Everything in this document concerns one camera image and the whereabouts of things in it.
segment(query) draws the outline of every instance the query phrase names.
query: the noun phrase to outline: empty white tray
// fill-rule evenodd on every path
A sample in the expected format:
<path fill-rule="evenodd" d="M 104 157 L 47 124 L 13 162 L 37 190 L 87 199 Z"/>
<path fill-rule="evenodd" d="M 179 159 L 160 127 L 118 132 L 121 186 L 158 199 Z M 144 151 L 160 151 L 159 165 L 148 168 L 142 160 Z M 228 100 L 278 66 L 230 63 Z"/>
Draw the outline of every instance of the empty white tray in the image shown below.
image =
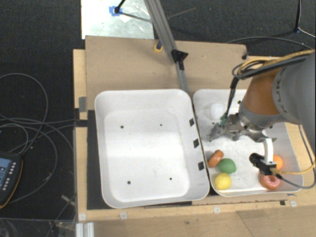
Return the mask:
<path fill-rule="evenodd" d="M 113 208 L 201 199 L 209 192 L 184 91 L 104 91 L 95 99 L 102 196 Z"/>
<path fill-rule="evenodd" d="M 213 115 L 216 114 L 215 116 L 218 117 L 214 119 L 210 114 L 210 109 L 212 105 L 220 104 L 224 107 L 221 115 L 224 114 L 227 108 L 229 92 L 229 90 L 201 89 L 193 96 L 197 124 L 206 159 L 210 159 L 215 150 L 220 149 L 224 152 L 224 158 L 231 158 L 237 166 L 237 171 L 230 174 L 232 185 L 227 190 L 217 190 L 214 187 L 215 177 L 220 171 L 217 167 L 209 168 L 208 171 L 213 189 L 225 197 L 275 192 L 291 193 L 300 190 L 286 182 L 281 182 L 281 185 L 276 190 L 268 190 L 261 186 L 259 169 L 251 164 L 249 156 L 252 153 L 258 153 L 264 156 L 263 143 L 255 143 L 245 135 L 241 136 L 238 141 L 233 141 L 229 136 L 221 136 L 211 142 L 208 141 L 207 135 L 210 134 L 214 124 L 220 122 L 220 115 L 213 112 Z M 238 101 L 243 99 L 245 93 L 246 90 L 236 91 L 229 114 L 238 112 Z M 274 153 L 283 158 L 282 170 L 300 171 L 285 124 L 274 124 L 272 129 L 266 129 L 264 133 L 270 138 L 277 138 L 277 140 L 273 142 Z M 293 183 L 303 185 L 302 175 L 287 175 L 285 178 Z"/>

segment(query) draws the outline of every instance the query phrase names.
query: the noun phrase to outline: orange fruit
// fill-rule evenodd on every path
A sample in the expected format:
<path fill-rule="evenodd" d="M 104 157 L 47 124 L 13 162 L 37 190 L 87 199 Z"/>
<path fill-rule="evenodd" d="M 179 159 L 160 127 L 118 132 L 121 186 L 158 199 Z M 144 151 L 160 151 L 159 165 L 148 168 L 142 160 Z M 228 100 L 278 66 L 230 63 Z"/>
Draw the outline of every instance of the orange fruit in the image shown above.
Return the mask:
<path fill-rule="evenodd" d="M 276 163 L 276 169 L 282 169 L 283 160 L 280 156 L 273 155 L 273 161 Z"/>

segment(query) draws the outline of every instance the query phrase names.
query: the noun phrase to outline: white egg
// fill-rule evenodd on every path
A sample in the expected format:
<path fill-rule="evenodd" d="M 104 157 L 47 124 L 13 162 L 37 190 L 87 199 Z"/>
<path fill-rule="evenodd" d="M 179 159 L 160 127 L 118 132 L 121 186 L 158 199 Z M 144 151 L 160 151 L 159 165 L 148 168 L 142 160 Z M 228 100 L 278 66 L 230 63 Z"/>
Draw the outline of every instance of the white egg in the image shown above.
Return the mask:
<path fill-rule="evenodd" d="M 209 108 L 212 120 L 219 120 L 225 112 L 225 106 L 222 103 L 213 103 Z"/>

